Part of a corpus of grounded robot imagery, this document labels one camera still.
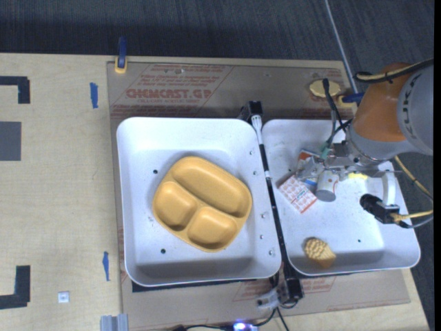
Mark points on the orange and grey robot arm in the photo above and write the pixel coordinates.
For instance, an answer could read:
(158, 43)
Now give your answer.
(382, 116)

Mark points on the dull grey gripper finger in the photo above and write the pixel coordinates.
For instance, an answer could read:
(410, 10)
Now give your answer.
(333, 176)
(310, 168)

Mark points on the orange and white carton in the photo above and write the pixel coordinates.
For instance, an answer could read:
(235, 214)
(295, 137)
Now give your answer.
(304, 160)

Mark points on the brown cardboard board red print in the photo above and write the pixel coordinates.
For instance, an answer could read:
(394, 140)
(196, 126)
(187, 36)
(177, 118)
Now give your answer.
(220, 88)

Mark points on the orange divided plate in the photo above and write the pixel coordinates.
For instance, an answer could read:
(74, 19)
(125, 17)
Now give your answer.
(203, 202)

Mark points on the thin black and white rod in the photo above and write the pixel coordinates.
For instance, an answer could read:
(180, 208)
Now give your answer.
(272, 191)

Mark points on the yellow round biscuit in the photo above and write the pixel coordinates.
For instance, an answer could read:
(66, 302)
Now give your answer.
(318, 89)

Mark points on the black cylinder on white bracket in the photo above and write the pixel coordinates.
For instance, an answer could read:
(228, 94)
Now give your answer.
(377, 207)

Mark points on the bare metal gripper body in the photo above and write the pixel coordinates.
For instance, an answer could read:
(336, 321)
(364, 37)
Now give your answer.
(344, 160)

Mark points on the white small can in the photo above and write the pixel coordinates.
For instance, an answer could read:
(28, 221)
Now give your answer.
(326, 189)

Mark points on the white and orange patterned packet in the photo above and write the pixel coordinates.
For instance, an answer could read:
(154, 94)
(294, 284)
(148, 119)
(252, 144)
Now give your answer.
(298, 196)

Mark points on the white plastic tray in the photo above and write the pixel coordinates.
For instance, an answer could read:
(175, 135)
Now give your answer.
(348, 226)
(144, 219)

